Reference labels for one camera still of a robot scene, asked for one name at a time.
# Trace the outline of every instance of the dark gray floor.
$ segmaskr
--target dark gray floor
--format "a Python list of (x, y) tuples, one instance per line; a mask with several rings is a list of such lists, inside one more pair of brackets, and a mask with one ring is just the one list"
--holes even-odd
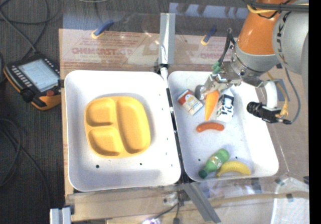
[[(94, 4), (76, 0), (60, 0), (61, 6), (93, 9)], [(57, 4), (49, 0), (51, 14)], [(170, 3), (212, 6), (245, 7), (242, 0), (110, 0), (98, 4), (100, 11), (130, 13), (168, 13)], [(44, 17), (41, 0), (11, 0), (1, 7), (9, 19), (37, 21)], [(63, 27), (63, 15), (49, 22), (36, 44), (38, 51), (59, 62), (58, 29)], [(31, 40), (38, 36), (41, 25), (15, 24)], [(0, 52), (4, 62), (22, 58), (29, 50), (28, 43), (4, 21), (0, 22)], [(63, 146), (61, 106), (39, 111), (25, 103), (13, 87), (5, 82), (0, 87), (0, 118), (8, 118), (24, 131), (22, 145), (35, 159), (50, 188), (50, 208), (64, 205)], [(12, 145), (0, 138), (0, 179), (14, 157)], [(0, 188), (0, 223), (49, 223), (49, 210), (45, 185), (31, 161), (21, 153), (19, 165), (12, 180)]]

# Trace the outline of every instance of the white tray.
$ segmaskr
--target white tray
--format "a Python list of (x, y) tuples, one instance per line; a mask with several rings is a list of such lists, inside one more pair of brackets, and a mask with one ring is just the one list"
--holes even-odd
[[(68, 174), (79, 191), (170, 185), (181, 167), (164, 80), (152, 72), (76, 70), (65, 78)], [(87, 143), (84, 110), (93, 99), (130, 95), (144, 106), (149, 148), (126, 158), (102, 158)]]
[[(234, 95), (234, 116), (225, 124), (223, 131), (196, 131), (198, 124), (204, 122), (204, 107), (195, 115), (190, 115), (178, 102), (178, 96), (186, 89), (195, 91), (195, 87), (204, 84), (210, 72), (175, 71), (169, 75), (173, 108), (182, 150), (184, 169), (194, 181), (203, 181), (198, 176), (208, 158), (220, 148), (230, 153), (230, 160), (245, 163), (251, 170), (250, 176), (237, 172), (223, 174), (220, 178), (215, 173), (207, 179), (240, 179), (274, 175), (279, 167), (273, 143), (266, 122), (249, 114), (246, 106), (250, 101), (258, 101), (253, 86), (246, 83), (232, 87)], [(214, 110), (210, 120), (216, 118)]]

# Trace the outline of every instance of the yellow plate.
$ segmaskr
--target yellow plate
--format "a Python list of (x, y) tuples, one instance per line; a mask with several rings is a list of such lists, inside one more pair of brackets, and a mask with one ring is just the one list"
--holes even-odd
[(88, 103), (85, 131), (90, 148), (101, 157), (133, 156), (150, 145), (145, 109), (130, 96), (103, 97)]

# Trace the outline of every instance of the banana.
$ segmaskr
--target banana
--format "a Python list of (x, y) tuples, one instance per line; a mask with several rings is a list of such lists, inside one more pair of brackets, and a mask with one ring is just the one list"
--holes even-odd
[(236, 171), (243, 175), (250, 175), (250, 169), (242, 162), (238, 161), (228, 161), (222, 164), (219, 171), (216, 173), (216, 176), (220, 177), (223, 173)]

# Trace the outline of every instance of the bottle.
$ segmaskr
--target bottle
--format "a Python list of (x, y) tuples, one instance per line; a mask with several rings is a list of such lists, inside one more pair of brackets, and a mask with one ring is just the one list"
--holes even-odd
[(206, 162), (203, 169), (199, 172), (201, 178), (206, 178), (210, 172), (217, 171), (224, 162), (227, 162), (230, 158), (230, 154), (225, 149), (218, 150), (213, 154)]

